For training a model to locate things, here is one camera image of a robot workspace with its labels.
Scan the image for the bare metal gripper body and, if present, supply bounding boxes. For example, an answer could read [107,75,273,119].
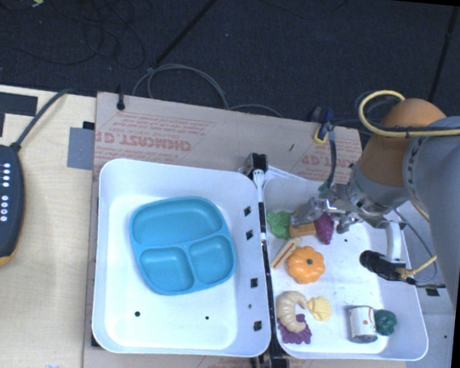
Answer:
[301,179,394,232]

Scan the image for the purple grapes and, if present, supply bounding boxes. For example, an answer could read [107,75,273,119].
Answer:
[312,211,337,246]
[276,311,316,348]

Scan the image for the orange carrot with green top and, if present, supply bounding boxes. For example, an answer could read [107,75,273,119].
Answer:
[263,208,320,245]

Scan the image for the thin black and white rod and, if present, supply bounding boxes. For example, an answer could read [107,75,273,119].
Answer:
[233,168,299,361]

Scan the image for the orange pumpkin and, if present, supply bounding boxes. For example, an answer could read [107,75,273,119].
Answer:
[284,243,327,288]

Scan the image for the white plastic tray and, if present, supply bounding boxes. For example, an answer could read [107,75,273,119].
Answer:
[244,165,446,368]
[80,155,289,368]

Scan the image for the yellow toy food piece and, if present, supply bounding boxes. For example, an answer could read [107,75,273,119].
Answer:
[305,294,334,323]

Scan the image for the beige croissant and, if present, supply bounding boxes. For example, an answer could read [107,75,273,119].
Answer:
[271,288,311,336]

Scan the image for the white can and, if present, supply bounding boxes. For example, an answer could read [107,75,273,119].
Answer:
[344,304,382,347]

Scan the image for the dark green broccoli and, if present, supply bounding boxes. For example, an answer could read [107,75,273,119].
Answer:
[371,308,400,338]

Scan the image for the blue divided plate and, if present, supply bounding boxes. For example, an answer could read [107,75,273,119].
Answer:
[121,188,245,304]

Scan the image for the brown cardboard board red print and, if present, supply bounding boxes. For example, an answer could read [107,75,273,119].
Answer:
[67,90,443,368]

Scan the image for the black cylinder on white bracket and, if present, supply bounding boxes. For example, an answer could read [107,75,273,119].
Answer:
[357,217,413,283]

